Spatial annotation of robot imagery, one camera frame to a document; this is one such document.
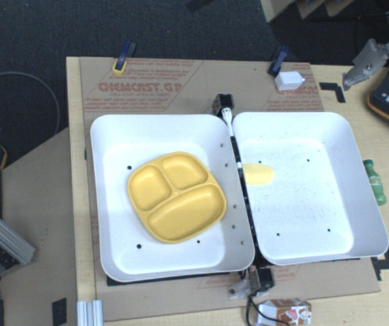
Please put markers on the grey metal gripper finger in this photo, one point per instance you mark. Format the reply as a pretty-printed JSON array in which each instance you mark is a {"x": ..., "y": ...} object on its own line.
[{"x": 369, "y": 59}]

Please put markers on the small white box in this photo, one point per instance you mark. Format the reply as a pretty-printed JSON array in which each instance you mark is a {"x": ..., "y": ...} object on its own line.
[{"x": 288, "y": 80}]

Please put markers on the green plastic bottle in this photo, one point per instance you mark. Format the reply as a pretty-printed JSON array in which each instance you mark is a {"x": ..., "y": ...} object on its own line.
[{"x": 375, "y": 182}]

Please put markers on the yellow flat rounded piece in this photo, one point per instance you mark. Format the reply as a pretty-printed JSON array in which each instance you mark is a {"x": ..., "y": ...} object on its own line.
[{"x": 258, "y": 174}]

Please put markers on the white plastic tray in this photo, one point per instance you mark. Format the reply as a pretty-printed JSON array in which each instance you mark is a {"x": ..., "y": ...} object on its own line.
[
  {"x": 302, "y": 209},
  {"x": 167, "y": 260}
]

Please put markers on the thin black and white rod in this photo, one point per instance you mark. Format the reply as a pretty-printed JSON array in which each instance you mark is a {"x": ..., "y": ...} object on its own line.
[{"x": 245, "y": 190}]

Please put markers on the brown cardboard board red print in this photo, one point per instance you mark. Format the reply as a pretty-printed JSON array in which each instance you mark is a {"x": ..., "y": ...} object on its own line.
[{"x": 187, "y": 80}]

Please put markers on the yellow divided plate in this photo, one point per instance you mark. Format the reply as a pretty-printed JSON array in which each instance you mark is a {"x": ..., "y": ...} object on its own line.
[{"x": 180, "y": 212}]

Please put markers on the brown and white carton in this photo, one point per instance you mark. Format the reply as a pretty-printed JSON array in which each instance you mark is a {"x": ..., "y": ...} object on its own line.
[{"x": 289, "y": 312}]

